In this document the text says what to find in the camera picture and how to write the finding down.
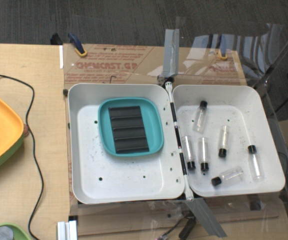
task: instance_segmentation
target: gray carpet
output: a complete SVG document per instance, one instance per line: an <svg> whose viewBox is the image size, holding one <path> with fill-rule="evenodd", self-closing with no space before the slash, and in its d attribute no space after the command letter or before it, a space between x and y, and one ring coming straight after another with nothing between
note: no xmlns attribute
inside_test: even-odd
<svg viewBox="0 0 288 240"><path fill-rule="evenodd" d="M288 0L0 0L0 43L83 43L163 46L176 17L288 25ZM270 77L269 97L279 121L288 119L288 54Z"/></svg>

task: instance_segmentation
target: black cap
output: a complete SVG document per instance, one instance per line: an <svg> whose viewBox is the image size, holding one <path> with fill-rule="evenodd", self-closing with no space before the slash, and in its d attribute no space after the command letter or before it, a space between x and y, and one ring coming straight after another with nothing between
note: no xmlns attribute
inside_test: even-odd
<svg viewBox="0 0 288 240"><path fill-rule="evenodd" d="M187 168L188 168L189 170L194 170L194 169L196 169L196 167L195 167L195 162L194 162L194 161L188 162L188 163L187 163Z"/></svg>
<svg viewBox="0 0 288 240"><path fill-rule="evenodd" d="M202 162L201 164L200 164L200 169L201 169L201 171L202 172L207 172L208 171L208 163L207 162Z"/></svg>
<svg viewBox="0 0 288 240"><path fill-rule="evenodd" d="M225 158L225 157L226 157L226 153L227 153L227 150L226 150L226 149L220 148L220 149L219 149L219 152L218 152L218 156L219 156L220 158Z"/></svg>
<svg viewBox="0 0 288 240"><path fill-rule="evenodd" d="M200 102L199 106L200 106L201 108L207 108L207 102L204 101L204 100L202 100L202 101Z"/></svg>
<svg viewBox="0 0 288 240"><path fill-rule="evenodd" d="M255 154L255 153L256 153L256 147L255 147L255 145L250 145L250 146L248 146L248 152L249 152L250 154Z"/></svg>
<svg viewBox="0 0 288 240"><path fill-rule="evenodd" d="M220 177L215 177L215 178L212 178L212 184L213 186L217 186L219 184L222 183L222 180L220 179Z"/></svg>

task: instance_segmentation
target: white tray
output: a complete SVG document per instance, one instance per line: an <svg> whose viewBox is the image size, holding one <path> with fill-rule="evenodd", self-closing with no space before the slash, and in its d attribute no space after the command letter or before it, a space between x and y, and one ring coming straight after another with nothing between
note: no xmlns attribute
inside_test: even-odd
<svg viewBox="0 0 288 240"><path fill-rule="evenodd" d="M196 163L196 170L188 171L192 190L203 197L240 194L268 193L280 191L285 177L268 126L266 115L258 93L248 86L223 85L179 85L173 90L173 98L180 135L191 135L197 153L197 139L208 137L210 154L209 171L202 173ZM199 103L208 102L203 134L192 130L192 120ZM222 125L230 126L229 149L226 158L218 157L219 131ZM249 145L255 145L264 171L263 181L253 181L248 165ZM244 175L240 183L214 187L211 179L218 173L234 166L241 166Z"/></svg>
<svg viewBox="0 0 288 240"><path fill-rule="evenodd" d="M98 108L111 98L150 99L161 117L162 149L116 157L101 143ZM153 84L80 83L68 93L73 192L84 204L174 199L184 191L183 173L167 92Z"/></svg>

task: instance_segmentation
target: table top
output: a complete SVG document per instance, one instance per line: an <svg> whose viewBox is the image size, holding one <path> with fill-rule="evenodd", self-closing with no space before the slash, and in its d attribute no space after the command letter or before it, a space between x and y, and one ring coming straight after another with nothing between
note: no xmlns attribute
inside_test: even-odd
<svg viewBox="0 0 288 240"><path fill-rule="evenodd" d="M60 68L59 50L59 46L55 45L0 44L0 74L29 83L36 93L28 121L36 139L36 158L44 177L45 189L31 230L43 240L56 239L57 222L67 222L71 212L64 69ZM26 86L0 78L0 98L23 120L31 96L32 92ZM28 232L28 221L40 191L41 180L33 157L32 137L29 135L18 151L0 166L0 223L16 223ZM219 206L213 204L229 239L240 239L241 236L250 236L251 239L276 239L279 236L288 239L288 218L283 202L276 195L264 195L262 198L262 204L270 207L265 210L269 212L266 215L258 214L255 220L245 217L238 219L238 215L235 215L235 219L227 218ZM85 219L80 216L78 228L84 235L82 239L155 239L174 223L171 221L159 228L158 221L152 215L142 215L144 220L141 218L139 222L131 221L134 217L128 218L124 221L126 227L118 214L86 215ZM101 227L104 222L113 224L116 220L118 227L124 227L120 230L124 232L110 233L105 231L104 226ZM170 239L177 239L176 235L183 226L181 224ZM132 227L145 230L131 231ZM90 236L87 236L87 229L92 231ZM201 225L193 230L191 236L217 239L208 236Z"/></svg>

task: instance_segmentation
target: wooden table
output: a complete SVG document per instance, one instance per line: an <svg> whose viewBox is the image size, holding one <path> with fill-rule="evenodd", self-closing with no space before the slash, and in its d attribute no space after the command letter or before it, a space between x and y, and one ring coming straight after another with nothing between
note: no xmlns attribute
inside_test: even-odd
<svg viewBox="0 0 288 240"><path fill-rule="evenodd" d="M0 74L18 78L35 88L36 96L29 125L36 138L36 157L44 176L45 190L32 221L32 232L41 240L56 239L56 224L70 213L68 149L66 134L64 72L60 69L59 47L55 45L0 44ZM0 98L24 120L31 90L17 82L0 78ZM41 190L41 180L33 158L31 136L0 167L0 223L12 222L28 232L28 221ZM288 239L288 218L277 199L278 216L221 223L228 239ZM87 227L92 220L80 220ZM179 227L170 235L178 239ZM80 239L155 239L167 228L81 236ZM191 239L217 239L207 236L201 225Z"/></svg>

